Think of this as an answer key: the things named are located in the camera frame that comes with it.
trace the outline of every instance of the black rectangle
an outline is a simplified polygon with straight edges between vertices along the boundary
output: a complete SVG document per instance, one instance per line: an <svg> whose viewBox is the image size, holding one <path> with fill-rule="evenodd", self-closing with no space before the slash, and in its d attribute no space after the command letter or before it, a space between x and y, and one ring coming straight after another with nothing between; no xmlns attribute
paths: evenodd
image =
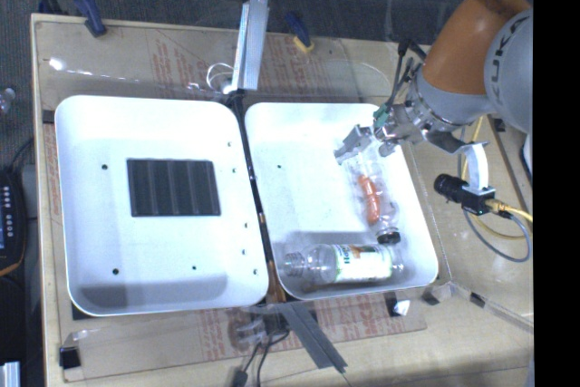
<svg viewBox="0 0 580 387"><path fill-rule="evenodd" d="M221 214L211 161L128 159L127 172L133 217Z"/></svg>

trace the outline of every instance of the bottle label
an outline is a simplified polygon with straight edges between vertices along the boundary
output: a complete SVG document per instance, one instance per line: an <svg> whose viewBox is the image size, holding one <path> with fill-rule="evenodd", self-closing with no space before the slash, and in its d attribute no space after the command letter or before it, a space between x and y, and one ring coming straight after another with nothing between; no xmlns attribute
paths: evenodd
<svg viewBox="0 0 580 387"><path fill-rule="evenodd" d="M334 245L336 279L339 282L372 282L392 274L392 258L382 246Z"/></svg>

